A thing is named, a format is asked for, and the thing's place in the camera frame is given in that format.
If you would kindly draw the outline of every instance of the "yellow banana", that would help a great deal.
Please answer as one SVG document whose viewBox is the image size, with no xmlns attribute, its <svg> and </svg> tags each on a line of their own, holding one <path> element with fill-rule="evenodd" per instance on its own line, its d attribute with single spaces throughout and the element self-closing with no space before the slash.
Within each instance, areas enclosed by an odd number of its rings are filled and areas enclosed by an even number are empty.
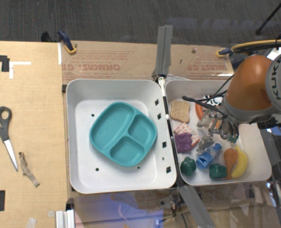
<svg viewBox="0 0 281 228">
<path fill-rule="evenodd" d="M 240 150 L 238 146 L 236 146 L 235 148 L 237 150 L 237 163 L 231 173 L 231 177 L 239 178 L 246 172 L 248 166 L 248 157 L 243 151 Z"/>
</svg>

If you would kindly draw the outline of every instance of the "dark floor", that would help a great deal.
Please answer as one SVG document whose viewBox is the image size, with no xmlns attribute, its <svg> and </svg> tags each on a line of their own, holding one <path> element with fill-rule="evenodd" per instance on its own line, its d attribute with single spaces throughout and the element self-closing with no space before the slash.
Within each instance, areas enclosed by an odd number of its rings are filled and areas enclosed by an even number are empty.
<svg viewBox="0 0 281 228">
<path fill-rule="evenodd" d="M 156 43 L 159 26 L 174 26 L 173 44 L 228 47 L 276 39 L 281 8 L 260 35 L 255 31 L 281 0 L 0 0 L 0 40 L 40 41 L 43 31 L 58 40 Z"/>
</svg>

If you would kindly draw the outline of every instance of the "teal divided plate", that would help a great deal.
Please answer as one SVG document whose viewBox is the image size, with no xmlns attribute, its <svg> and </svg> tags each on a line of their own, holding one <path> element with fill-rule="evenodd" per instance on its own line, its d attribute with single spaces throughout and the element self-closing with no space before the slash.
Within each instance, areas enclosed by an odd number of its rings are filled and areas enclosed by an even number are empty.
<svg viewBox="0 0 281 228">
<path fill-rule="evenodd" d="M 109 105 L 89 132 L 92 145 L 110 160 L 122 166 L 142 161 L 157 137 L 153 121 L 125 102 Z"/>
</svg>

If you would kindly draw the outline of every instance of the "scissors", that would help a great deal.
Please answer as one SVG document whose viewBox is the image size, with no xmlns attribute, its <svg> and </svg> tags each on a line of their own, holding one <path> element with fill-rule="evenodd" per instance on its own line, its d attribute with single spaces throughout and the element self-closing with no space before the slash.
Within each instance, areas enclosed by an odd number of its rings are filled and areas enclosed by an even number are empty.
<svg viewBox="0 0 281 228">
<path fill-rule="evenodd" d="M 7 118 L 2 117 L 3 112 L 8 113 Z M 12 148 L 12 145 L 11 145 L 11 142 L 9 139 L 9 135 L 8 135 L 8 125 L 11 120 L 11 117 L 12 117 L 11 110 L 5 106 L 1 106 L 0 107 L 0 137 L 3 140 L 3 142 L 5 143 L 7 152 L 10 156 L 10 159 L 11 159 L 11 162 L 12 162 L 14 168 L 16 169 L 16 171 L 18 171 L 18 165 L 17 165 L 15 153 L 13 151 L 13 148 Z"/>
</svg>

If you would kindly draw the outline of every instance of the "robotic hand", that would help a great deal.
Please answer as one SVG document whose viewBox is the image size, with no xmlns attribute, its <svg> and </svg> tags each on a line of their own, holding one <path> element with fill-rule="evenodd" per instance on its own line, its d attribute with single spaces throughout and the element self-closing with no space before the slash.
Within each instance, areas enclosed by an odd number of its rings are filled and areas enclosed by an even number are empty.
<svg viewBox="0 0 281 228">
<path fill-rule="evenodd" d="M 214 143 L 214 133 L 235 143 L 239 124 L 264 123 L 277 114 L 281 115 L 281 55 L 273 61 L 249 56 L 237 68 L 221 105 L 208 108 L 198 121 L 198 127 L 210 127 L 197 151 Z"/>
</svg>

